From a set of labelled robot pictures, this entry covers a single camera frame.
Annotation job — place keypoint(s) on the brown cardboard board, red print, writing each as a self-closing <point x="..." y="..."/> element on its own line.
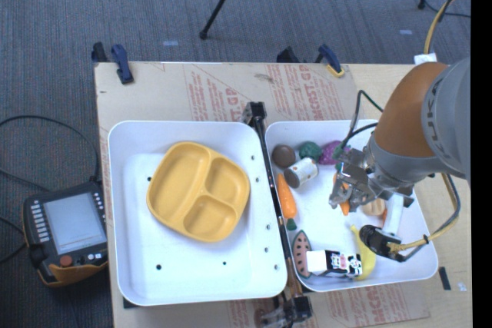
<point x="292" y="88"/>

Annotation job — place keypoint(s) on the yellow banana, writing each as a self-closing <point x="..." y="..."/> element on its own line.
<point x="367" y="261"/>

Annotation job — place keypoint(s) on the white can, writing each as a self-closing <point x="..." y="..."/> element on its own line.
<point x="304" y="172"/>

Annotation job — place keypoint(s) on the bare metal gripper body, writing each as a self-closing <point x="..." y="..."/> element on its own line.
<point x="355" y="169"/>

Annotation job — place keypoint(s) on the orange carrot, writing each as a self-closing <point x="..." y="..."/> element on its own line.
<point x="287" y="199"/>

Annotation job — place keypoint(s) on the small orange toy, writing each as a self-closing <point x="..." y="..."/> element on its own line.
<point x="344" y="207"/>

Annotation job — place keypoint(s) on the watermelon slice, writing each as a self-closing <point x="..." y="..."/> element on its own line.
<point x="301" y="251"/>

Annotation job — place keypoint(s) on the white carton with cow print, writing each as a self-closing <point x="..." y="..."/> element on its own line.
<point x="330" y="262"/>

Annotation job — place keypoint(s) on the purple grapes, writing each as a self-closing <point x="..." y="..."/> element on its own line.
<point x="328" y="153"/>

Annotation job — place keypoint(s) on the white plastic tray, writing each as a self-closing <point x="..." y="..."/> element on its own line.
<point x="326" y="219"/>
<point x="184" y="272"/>

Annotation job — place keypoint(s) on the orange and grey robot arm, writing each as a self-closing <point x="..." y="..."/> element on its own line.
<point x="407" y="119"/>

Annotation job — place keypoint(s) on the yellow divided plate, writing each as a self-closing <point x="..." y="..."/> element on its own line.
<point x="180" y="184"/>

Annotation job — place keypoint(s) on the tan bread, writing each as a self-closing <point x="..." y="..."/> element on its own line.
<point x="374" y="208"/>

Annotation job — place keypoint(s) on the brown biscuit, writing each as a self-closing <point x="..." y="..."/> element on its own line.
<point x="283" y="156"/>

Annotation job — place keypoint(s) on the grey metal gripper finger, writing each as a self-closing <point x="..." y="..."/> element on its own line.
<point x="360" y="199"/>
<point x="336" y="196"/>

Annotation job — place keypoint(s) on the green broccoli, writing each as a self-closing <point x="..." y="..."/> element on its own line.
<point x="310" y="150"/>

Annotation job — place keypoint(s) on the black cylinder on white bracket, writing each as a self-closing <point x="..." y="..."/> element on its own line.
<point x="376" y="240"/>

